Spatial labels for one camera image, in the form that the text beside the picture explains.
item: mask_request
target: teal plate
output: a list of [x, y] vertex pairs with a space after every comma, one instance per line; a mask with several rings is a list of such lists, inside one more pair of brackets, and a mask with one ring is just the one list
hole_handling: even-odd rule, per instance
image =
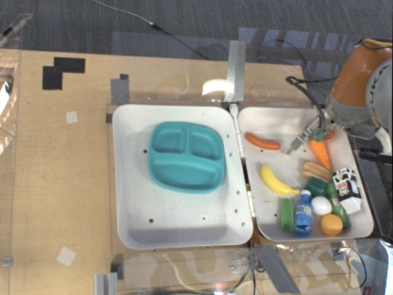
[[149, 174], [161, 187], [191, 193], [210, 192], [224, 180], [225, 156], [220, 136], [187, 122], [164, 122], [150, 139]]

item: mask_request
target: toy sausage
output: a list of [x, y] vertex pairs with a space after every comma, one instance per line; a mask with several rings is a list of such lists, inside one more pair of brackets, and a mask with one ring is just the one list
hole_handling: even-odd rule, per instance
[[257, 136], [253, 135], [252, 133], [247, 133], [246, 139], [248, 142], [261, 149], [279, 150], [281, 147], [281, 144], [279, 144], [278, 142], [260, 139]]

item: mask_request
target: toy banana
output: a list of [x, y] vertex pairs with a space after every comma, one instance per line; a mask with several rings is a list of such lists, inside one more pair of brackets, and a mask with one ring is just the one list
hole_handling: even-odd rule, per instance
[[260, 170], [263, 182], [275, 193], [279, 195], [298, 194], [300, 191], [292, 189], [287, 184], [277, 179], [272, 170], [267, 164], [263, 164]]

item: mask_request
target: water bottle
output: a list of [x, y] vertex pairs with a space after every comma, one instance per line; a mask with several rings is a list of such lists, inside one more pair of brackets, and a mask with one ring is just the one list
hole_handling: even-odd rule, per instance
[[300, 236], [307, 236], [311, 233], [311, 225], [313, 223], [313, 208], [310, 204], [311, 192], [302, 190], [301, 202], [295, 210], [295, 233]]

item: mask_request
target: white tape piece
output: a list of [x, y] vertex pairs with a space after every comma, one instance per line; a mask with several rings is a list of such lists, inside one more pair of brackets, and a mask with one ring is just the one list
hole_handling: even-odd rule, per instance
[[56, 260], [58, 262], [60, 262], [61, 264], [64, 264], [65, 266], [70, 267], [72, 262], [74, 261], [75, 256], [76, 256], [75, 251], [72, 251], [71, 249], [69, 249], [67, 247], [63, 247]]
[[67, 124], [75, 124], [78, 122], [78, 115], [76, 111], [67, 112]]

